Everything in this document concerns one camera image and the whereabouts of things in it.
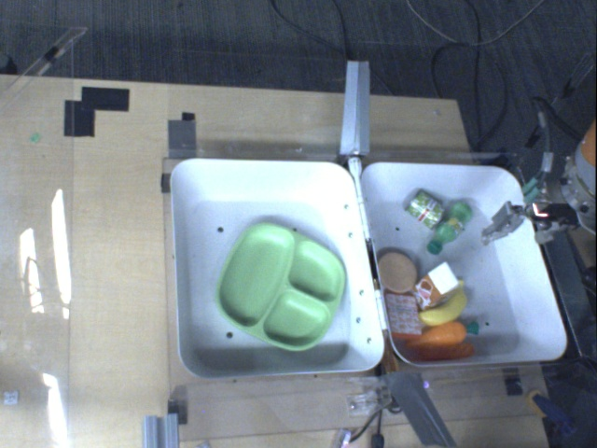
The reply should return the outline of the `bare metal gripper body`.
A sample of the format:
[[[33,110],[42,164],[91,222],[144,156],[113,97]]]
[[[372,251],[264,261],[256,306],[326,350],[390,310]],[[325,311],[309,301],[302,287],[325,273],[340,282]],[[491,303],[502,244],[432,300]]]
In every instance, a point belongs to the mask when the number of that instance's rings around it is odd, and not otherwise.
[[[527,214],[535,226],[535,240],[543,245],[557,232],[582,229],[596,234],[596,170],[584,157],[569,156],[563,172],[552,178],[540,171],[524,185]]]

